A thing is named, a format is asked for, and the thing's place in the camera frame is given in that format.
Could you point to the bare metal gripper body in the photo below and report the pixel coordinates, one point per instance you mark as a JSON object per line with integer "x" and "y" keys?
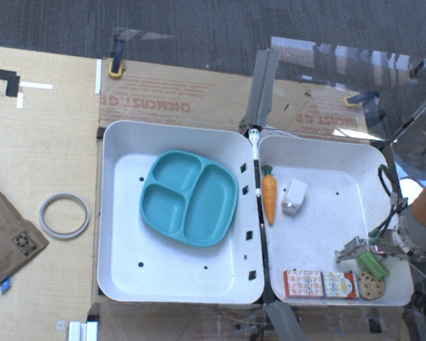
{"x": 390, "y": 241}

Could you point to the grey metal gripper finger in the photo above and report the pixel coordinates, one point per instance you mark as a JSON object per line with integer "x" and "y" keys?
{"x": 351, "y": 248}

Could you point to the green cylinder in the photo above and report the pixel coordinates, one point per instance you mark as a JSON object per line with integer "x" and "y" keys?
{"x": 373, "y": 264}

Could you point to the white plastic tray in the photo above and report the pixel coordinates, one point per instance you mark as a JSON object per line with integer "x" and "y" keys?
{"x": 173, "y": 271}
{"x": 314, "y": 243}

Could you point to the yellow and white carton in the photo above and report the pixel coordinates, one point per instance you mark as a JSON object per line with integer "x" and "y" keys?
{"x": 340, "y": 285}

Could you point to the brown chocolate chip biscuit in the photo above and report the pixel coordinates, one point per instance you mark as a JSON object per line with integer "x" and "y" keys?
{"x": 370, "y": 285}

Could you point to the orange and white carton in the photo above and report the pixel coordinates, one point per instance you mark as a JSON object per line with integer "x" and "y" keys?
{"x": 303, "y": 284}

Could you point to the white bottle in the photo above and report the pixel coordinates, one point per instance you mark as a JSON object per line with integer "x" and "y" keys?
{"x": 294, "y": 196}

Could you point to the orange carrot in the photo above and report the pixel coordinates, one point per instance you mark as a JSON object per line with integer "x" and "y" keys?
{"x": 269, "y": 197}

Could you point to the blue divided plate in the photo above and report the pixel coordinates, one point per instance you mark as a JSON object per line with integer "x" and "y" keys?
{"x": 189, "y": 198}

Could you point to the brown cardboard board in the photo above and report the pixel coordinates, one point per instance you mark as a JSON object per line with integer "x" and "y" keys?
{"x": 220, "y": 99}

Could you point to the white tape roll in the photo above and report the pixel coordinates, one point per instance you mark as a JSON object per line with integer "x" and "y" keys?
{"x": 43, "y": 221}

